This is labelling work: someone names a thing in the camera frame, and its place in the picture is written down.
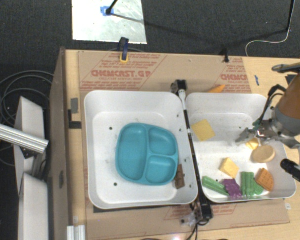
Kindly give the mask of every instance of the black rod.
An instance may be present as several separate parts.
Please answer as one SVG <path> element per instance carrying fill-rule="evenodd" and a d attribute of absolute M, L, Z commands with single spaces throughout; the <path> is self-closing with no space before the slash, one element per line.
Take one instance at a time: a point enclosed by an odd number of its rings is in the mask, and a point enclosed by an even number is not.
<path fill-rule="evenodd" d="M 290 12 L 289 12 L 289 20 L 288 20 L 288 26 L 286 27 L 286 30 L 288 31 L 291 25 L 291 17 L 292 17 L 292 12 L 294 10 L 294 5 L 295 5 L 295 0 L 291 0 L 290 4 Z"/>
<path fill-rule="evenodd" d="M 116 5 L 117 2 L 118 2 L 118 0 L 114 0 L 113 3 L 111 4 L 111 6 L 108 9 L 105 10 L 106 15 L 111 14 L 111 10 L 114 8 L 114 6 Z"/>

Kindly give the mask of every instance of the tan disc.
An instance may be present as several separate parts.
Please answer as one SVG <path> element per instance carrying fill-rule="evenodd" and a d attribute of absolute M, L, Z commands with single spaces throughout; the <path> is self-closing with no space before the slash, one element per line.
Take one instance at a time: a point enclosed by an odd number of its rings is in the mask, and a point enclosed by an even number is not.
<path fill-rule="evenodd" d="M 252 152 L 252 160 L 256 163 L 268 163 L 276 156 L 276 152 L 272 146 L 259 146 Z"/>

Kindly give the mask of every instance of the black floor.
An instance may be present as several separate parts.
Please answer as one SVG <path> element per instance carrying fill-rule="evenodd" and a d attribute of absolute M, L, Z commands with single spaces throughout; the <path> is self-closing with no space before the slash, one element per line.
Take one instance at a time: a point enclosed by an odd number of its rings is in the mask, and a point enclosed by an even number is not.
<path fill-rule="evenodd" d="M 217 55 L 227 48 L 230 56 L 245 56 L 250 41 L 286 38 L 290 5 L 291 0 L 142 0 L 148 44 L 132 47 L 153 53 L 205 55 Z M 117 44 L 73 41 L 71 0 L 0 0 L 0 82 L 24 71 L 53 73 L 61 46 L 110 50 Z M 252 57 L 300 57 L 300 0 L 295 0 L 287 41 L 253 43 L 248 53 Z M 52 79 L 49 75 L 35 75 Z M 17 77 L 0 85 L 1 97 Z M 10 90 L 22 88 L 46 96 L 50 89 L 46 80 L 27 77 Z M 20 95 L 47 106 L 40 94 L 15 91 L 5 100 L 12 115 Z M 0 158 L 13 164 L 12 149 L 1 151 Z M 18 237 L 18 202 L 14 168 L 0 162 L 0 240 Z"/>

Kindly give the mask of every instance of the blue divided plate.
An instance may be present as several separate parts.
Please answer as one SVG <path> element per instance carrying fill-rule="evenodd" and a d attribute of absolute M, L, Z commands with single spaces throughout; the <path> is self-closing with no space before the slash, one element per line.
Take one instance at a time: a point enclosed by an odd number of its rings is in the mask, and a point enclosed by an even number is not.
<path fill-rule="evenodd" d="M 160 186 L 175 178 L 178 156 L 177 140 L 170 131 L 149 124 L 130 123 L 120 132 L 115 166 L 127 181 Z"/>

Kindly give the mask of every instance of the metal sheet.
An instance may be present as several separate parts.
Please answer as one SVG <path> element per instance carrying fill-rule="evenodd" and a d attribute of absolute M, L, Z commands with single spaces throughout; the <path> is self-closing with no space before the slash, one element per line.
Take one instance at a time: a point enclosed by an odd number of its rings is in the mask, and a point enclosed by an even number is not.
<path fill-rule="evenodd" d="M 119 42 L 128 38 L 132 44 L 147 44 L 141 0 L 119 0 L 113 15 L 104 9 L 114 0 L 72 0 L 72 37 L 81 41 Z"/>

